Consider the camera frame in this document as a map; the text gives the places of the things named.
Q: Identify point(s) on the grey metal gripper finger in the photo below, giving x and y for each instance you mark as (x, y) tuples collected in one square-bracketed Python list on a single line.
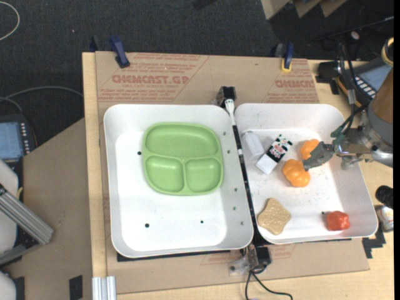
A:
[(314, 162), (322, 148)]

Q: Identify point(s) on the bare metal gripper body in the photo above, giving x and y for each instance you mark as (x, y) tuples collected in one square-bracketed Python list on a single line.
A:
[(356, 145)]

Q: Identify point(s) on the small orange toy pepper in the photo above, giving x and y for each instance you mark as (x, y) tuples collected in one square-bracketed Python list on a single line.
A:
[(307, 147)]

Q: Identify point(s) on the large orange toy pepper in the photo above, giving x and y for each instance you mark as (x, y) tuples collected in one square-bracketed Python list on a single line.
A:
[(295, 175)]

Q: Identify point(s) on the white carton with cow print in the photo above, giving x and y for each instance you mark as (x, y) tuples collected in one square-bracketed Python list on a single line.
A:
[(273, 156)]

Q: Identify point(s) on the white plastic tray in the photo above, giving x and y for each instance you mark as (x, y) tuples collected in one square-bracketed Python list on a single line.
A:
[(315, 205), (175, 223)]

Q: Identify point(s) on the red toy pepper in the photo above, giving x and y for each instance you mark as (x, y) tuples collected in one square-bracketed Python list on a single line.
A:
[(337, 221)]

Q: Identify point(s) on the beige biscuit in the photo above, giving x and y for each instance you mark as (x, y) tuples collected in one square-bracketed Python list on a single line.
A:
[(274, 216)]

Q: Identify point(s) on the thin black and white rod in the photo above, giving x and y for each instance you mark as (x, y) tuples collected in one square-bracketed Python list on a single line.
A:
[(239, 142)]

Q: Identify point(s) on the green divided plate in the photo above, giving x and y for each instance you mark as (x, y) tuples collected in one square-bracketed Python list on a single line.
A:
[(182, 142)]

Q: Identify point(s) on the brown cardboard board, red print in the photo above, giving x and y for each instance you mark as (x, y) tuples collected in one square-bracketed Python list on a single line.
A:
[(193, 73)]

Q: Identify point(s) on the black cylinder on white bracket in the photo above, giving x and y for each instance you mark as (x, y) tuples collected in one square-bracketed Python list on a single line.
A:
[(384, 195)]

